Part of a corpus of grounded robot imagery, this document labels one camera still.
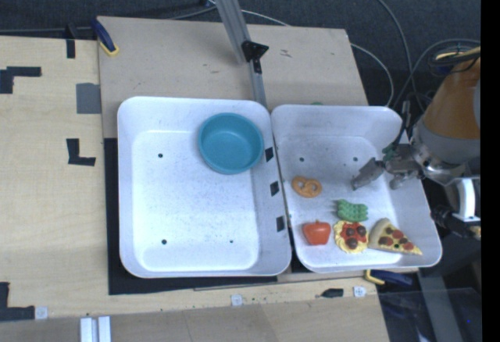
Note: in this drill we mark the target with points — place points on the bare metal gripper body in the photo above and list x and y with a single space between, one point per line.
404 162

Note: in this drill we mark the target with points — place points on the orange toy pretzel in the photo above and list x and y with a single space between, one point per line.
301 189

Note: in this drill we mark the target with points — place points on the green toy pea pods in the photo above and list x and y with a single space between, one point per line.
351 211

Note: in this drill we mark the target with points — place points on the black cylinder on white bracket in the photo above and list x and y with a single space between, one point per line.
465 200

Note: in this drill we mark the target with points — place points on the toy spaghetti with meatballs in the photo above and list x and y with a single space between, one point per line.
351 239

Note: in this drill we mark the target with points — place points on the red toy bell pepper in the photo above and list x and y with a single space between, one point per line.
316 233

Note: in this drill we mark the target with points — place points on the toy pizza slice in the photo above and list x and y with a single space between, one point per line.
392 239

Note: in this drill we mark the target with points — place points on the white plastic tray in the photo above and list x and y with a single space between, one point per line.
332 137
187 207

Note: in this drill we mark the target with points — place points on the brown cardboard board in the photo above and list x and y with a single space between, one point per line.
176 59

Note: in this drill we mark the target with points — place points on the blue bowl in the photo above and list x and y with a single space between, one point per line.
230 141

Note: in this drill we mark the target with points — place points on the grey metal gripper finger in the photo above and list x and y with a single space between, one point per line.
369 173
398 181

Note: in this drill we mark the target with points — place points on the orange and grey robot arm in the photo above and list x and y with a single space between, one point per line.
451 114

